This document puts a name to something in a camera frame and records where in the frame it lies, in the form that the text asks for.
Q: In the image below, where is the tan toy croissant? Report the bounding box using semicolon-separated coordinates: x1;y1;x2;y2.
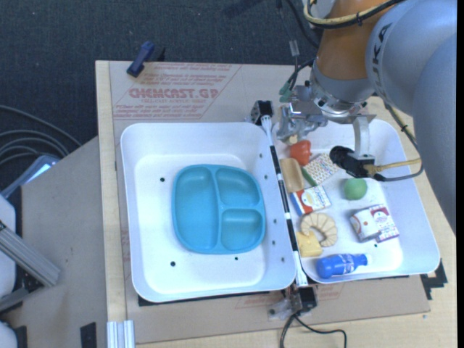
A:
299;212;339;248

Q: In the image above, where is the black cylinder on white bracket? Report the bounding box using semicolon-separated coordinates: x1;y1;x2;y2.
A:
328;114;378;179

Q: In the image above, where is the brown cardboard board red print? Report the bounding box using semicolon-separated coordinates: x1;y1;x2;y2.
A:
108;62;433;344

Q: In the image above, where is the white packet with coloured dots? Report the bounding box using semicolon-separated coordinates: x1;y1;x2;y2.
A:
302;152;340;186

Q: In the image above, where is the yellow toy cheese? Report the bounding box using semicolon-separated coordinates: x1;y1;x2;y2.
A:
294;230;323;258

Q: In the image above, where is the blue divided plate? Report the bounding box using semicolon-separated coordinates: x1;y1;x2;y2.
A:
171;163;268;256

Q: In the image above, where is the white plastic tray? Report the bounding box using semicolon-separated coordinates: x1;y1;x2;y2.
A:
120;122;299;303
270;116;442;284

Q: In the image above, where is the green ball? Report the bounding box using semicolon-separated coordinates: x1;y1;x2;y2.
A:
343;177;369;201

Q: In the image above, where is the blue plastic bottle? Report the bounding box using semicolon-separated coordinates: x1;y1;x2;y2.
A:
315;252;373;280

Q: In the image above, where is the black block with thin wires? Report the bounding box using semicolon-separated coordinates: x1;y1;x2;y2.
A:
249;99;274;125
285;286;320;313

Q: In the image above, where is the thin black and white rod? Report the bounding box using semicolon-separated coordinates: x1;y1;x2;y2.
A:
260;114;309;286

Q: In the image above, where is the white and red can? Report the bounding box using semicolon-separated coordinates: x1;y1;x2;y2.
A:
349;208;382;243

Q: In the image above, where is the red white blue carton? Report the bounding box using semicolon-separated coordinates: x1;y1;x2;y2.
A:
289;185;332;218

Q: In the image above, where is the orange toy pepper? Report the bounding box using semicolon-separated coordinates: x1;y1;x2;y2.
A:
289;139;313;163

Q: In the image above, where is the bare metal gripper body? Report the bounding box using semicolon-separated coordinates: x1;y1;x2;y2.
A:
289;84;367;123

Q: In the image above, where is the white and red packet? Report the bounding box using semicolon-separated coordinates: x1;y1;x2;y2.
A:
368;203;401;244

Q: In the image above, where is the tan toy bread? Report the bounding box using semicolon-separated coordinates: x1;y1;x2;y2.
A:
279;157;306;194

